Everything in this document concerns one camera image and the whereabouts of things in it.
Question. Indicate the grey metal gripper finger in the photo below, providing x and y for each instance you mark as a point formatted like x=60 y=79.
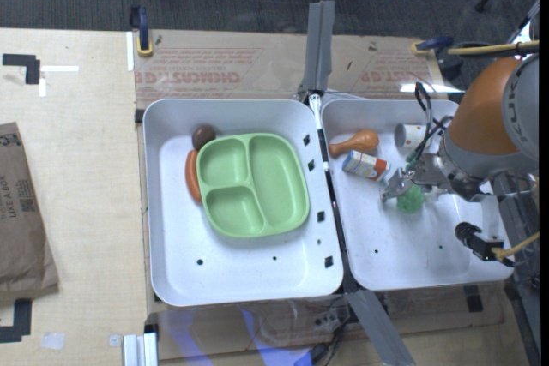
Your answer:
x=407 y=176
x=391 y=188

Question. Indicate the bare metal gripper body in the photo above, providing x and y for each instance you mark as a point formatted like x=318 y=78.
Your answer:
x=430 y=172

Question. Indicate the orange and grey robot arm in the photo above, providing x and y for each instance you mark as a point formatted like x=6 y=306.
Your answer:
x=484 y=111

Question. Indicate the green broccoli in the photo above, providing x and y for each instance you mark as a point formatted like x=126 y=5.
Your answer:
x=411 y=201

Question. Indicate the white orange blue carton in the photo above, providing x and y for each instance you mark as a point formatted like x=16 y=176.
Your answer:
x=365 y=165

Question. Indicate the white paper cup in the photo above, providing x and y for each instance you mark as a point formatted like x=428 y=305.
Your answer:
x=409 y=136

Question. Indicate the orange chicken drumstick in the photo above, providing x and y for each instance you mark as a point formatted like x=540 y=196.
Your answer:
x=360 y=141

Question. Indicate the white plastic tray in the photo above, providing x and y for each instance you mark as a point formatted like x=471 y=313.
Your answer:
x=240 y=270
x=399 y=253

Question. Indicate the green divided plate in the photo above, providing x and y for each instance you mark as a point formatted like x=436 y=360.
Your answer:
x=257 y=184

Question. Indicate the brown cardboard board red print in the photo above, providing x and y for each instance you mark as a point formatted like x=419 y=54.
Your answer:
x=257 y=64

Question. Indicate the brown round biscuit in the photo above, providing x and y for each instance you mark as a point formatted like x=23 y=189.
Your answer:
x=203 y=136

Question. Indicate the orange sausage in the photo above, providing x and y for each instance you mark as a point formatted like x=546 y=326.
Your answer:
x=191 y=178

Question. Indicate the brown paper bag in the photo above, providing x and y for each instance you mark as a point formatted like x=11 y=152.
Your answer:
x=19 y=218

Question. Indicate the black cylinder on white bracket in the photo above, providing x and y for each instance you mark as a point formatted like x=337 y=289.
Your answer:
x=476 y=241

